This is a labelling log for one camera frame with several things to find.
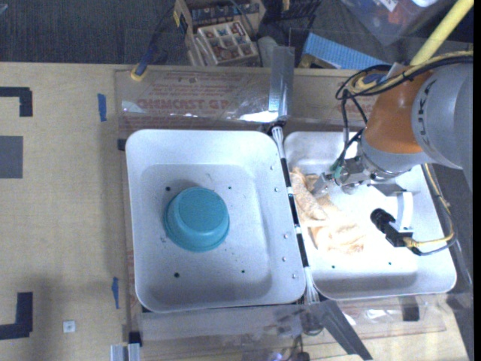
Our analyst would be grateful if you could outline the teal bowl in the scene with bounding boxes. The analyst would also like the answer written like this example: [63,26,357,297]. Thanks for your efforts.
[162,186,231,253]

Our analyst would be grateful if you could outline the white plastic tray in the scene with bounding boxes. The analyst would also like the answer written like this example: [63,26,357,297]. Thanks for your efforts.
[124,128,307,314]
[283,130,458,301]

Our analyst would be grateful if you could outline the tan textured bread stick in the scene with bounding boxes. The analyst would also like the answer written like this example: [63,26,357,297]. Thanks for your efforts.
[289,166,328,222]

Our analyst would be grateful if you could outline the tan bread slice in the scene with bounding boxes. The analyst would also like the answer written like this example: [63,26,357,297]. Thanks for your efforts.
[307,212,367,256]

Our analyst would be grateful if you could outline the thin black and white rod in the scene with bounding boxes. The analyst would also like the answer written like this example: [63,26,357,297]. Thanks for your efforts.
[271,125,319,305]

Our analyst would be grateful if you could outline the black cylinder on white bracket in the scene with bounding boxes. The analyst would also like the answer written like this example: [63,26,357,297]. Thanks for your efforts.
[369,183,421,248]

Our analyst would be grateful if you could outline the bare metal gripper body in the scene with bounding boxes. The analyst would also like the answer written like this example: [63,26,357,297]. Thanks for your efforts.
[331,156,400,188]

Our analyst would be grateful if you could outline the brown cardboard board red print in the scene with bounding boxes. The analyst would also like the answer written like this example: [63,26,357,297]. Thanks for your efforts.
[113,68,458,344]

